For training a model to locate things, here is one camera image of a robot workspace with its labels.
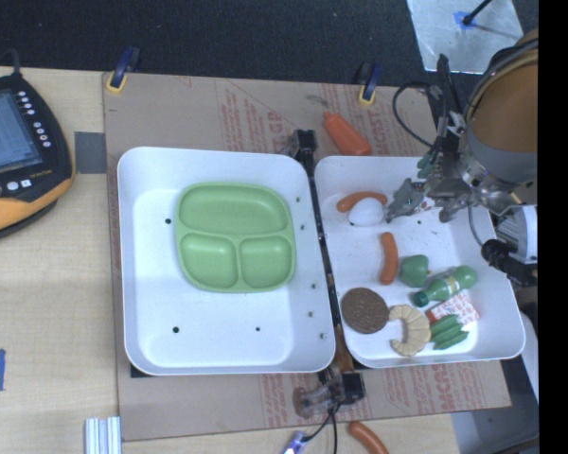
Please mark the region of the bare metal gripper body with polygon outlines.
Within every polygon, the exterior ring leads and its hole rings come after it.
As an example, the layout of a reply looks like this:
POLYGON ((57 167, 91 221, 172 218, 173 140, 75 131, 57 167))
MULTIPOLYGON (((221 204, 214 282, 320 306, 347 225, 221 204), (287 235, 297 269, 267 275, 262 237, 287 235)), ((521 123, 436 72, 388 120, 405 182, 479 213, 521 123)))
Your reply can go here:
POLYGON ((490 212, 506 212, 521 205, 515 187, 515 183, 501 181, 472 158, 468 162, 439 158, 424 184, 425 194, 441 208, 457 201, 462 208, 479 205, 490 212))

